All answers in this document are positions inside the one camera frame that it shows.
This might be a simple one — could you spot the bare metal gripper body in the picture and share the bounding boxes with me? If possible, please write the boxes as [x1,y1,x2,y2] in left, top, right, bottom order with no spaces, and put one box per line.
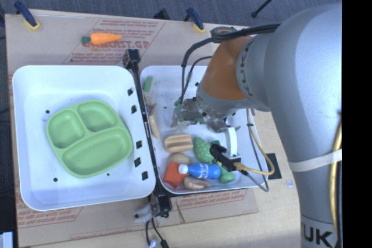
[171,97,241,133]

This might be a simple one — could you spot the white plastic tray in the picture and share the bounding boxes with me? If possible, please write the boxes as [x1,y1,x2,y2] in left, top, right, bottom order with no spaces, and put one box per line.
[139,65,270,195]
[12,64,156,211]

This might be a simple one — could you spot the tan hot dog bun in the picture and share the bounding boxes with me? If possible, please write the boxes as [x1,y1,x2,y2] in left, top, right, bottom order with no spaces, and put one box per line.
[163,134,194,154]

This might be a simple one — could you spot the beige bread stick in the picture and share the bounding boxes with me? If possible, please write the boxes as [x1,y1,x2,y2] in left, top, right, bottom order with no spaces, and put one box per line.
[148,104,162,139]

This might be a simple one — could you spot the green grapes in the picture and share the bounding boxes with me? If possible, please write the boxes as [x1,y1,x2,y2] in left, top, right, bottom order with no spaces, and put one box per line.
[193,136,217,164]

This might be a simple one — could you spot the yellow corn cob green husk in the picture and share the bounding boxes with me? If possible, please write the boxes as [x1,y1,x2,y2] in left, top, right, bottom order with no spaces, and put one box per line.
[142,76,158,107]

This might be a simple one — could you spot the thin black rod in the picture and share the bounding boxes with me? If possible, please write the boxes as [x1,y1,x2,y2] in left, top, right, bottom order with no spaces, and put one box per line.
[131,62,161,196]

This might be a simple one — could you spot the round tan biscuit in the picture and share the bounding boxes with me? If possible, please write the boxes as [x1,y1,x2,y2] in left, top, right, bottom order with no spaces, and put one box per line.
[167,152,192,167]

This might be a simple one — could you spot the blue bottle white cap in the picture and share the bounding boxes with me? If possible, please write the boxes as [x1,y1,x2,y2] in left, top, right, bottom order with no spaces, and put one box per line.
[177,162,221,180]

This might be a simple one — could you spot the orange red carton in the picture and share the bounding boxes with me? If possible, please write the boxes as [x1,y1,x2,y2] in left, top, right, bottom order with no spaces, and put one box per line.
[162,161,190,189]

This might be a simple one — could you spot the tan croissant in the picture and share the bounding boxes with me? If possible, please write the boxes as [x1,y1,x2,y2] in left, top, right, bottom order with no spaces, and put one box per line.
[183,175,212,191]

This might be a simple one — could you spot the green toy vegetable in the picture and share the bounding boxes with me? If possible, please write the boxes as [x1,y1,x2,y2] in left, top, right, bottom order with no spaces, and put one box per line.
[217,166,236,185]

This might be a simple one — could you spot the green divided plate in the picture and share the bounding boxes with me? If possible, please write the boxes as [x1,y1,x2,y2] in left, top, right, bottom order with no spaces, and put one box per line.
[45,99,134,179]

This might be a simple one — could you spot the orange carrot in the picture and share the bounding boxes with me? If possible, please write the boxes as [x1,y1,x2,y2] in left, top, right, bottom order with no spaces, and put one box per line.
[81,32,123,46]

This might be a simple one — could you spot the brown cardboard board red print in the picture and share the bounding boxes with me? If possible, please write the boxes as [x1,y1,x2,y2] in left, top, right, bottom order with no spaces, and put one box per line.
[4,8,260,248]

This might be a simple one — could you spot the black cylinder on white bracket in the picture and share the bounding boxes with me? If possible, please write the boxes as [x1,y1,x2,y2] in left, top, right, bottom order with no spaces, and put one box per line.
[209,127,242,172]

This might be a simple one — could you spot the black block with thin wires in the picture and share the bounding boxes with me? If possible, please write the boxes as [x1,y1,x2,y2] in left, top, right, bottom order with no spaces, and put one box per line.
[149,193,173,218]
[122,48,142,68]

